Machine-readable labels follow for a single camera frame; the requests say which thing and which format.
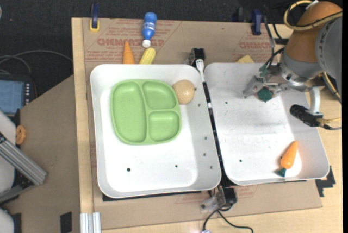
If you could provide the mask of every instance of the blue clamp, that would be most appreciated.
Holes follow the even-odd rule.
[[[251,12],[251,21],[253,25],[251,25],[251,31],[253,35],[261,35],[261,19],[262,15],[260,10],[254,9]]]
[[[99,14],[99,4],[92,3],[91,20],[89,23],[89,28],[92,32],[98,32],[100,29],[100,22],[98,20],[98,14]]]

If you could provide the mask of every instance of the yellow cable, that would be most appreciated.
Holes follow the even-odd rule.
[[[343,12],[338,12],[338,13],[335,13],[335,14],[332,14],[332,15],[329,15],[325,18],[322,18],[320,20],[316,20],[315,22],[313,23],[309,23],[309,24],[306,24],[304,26],[292,26],[289,22],[288,22],[288,16],[290,14],[290,12],[297,6],[299,6],[300,4],[311,4],[313,1],[310,1],[310,0],[301,0],[301,1],[297,1],[295,3],[293,3],[285,12],[284,14],[284,24],[291,28],[292,30],[308,30],[308,29],[311,29],[311,28],[315,28],[315,27],[318,27],[328,21],[331,21],[331,20],[334,20],[336,18],[339,18],[339,17],[342,17],[343,15]]]

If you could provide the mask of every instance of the wooden table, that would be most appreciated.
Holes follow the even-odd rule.
[[[73,58],[74,58],[74,83],[76,98],[76,120],[77,120],[77,144],[78,144],[78,168],[80,189],[80,211],[81,213],[95,212],[92,191],[92,170],[90,154],[90,135],[88,105],[86,100],[86,65],[85,65],[85,43],[84,22],[82,18],[72,19]],[[211,26],[210,37],[217,37],[219,42],[215,47],[204,47],[207,53],[207,62],[233,62],[230,56],[225,54],[227,42],[230,41],[231,33],[245,28],[246,23],[198,23],[180,22],[180,26],[187,29]],[[170,52],[163,48],[155,63],[180,63],[185,58],[184,49],[202,47],[202,42],[195,42],[196,32],[187,32],[185,41],[178,42],[177,50]],[[285,26],[279,26],[278,31],[283,37],[289,37],[291,31]],[[326,90],[321,91],[321,111],[327,119],[341,116],[341,105],[334,100]],[[343,232],[343,194],[342,194],[342,134],[341,130],[328,131],[319,128],[325,150],[332,166],[335,178],[333,188],[324,190],[325,197],[322,198],[323,207],[317,209],[265,213],[262,215],[239,216],[229,218],[236,225],[246,225],[254,229],[254,232]],[[103,232],[201,232],[203,220],[179,223],[166,223],[148,226],[136,226],[132,228],[108,229]],[[232,229],[221,218],[212,218],[207,225],[212,232],[248,232],[247,230]]]

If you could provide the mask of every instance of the yellow object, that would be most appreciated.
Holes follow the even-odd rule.
[[[286,168],[286,169],[292,168],[292,166],[294,165],[294,162],[295,162],[298,145],[299,145],[299,142],[297,140],[295,140],[290,145],[290,147],[288,148],[288,150],[286,151],[286,153],[282,157],[281,167]]]
[[[254,61],[251,59],[250,55],[247,54],[246,56],[239,59],[237,63],[254,63]]]
[[[195,86],[187,79],[177,81],[173,88],[180,105],[188,104],[195,95]]]
[[[24,128],[24,126],[19,125],[16,128],[16,144],[21,145],[23,143],[24,139],[26,138],[26,136],[27,136],[26,129]]]
[[[92,20],[89,21],[89,30],[92,32],[98,32],[100,29],[100,21],[98,20],[97,28],[92,27]]]
[[[135,64],[134,55],[129,45],[129,42],[125,42],[125,49],[123,50],[123,64]]]
[[[152,47],[147,48],[140,59],[139,64],[151,64],[156,57],[156,50]]]

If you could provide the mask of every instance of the white tray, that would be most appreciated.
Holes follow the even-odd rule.
[[[305,93],[286,90],[266,103],[243,98],[261,65],[213,63],[204,72],[226,175],[238,185],[325,177],[329,164],[317,128],[289,113],[293,104],[309,108]],[[281,177],[275,171],[294,140],[299,141],[295,163]]]
[[[112,198],[211,190],[221,169],[207,102],[198,71],[188,65],[99,65],[91,73],[97,152],[97,177]],[[128,79],[156,79],[170,85],[188,79],[197,88],[180,105],[182,129],[176,139],[155,145],[130,145],[114,132],[110,112],[113,86]]]

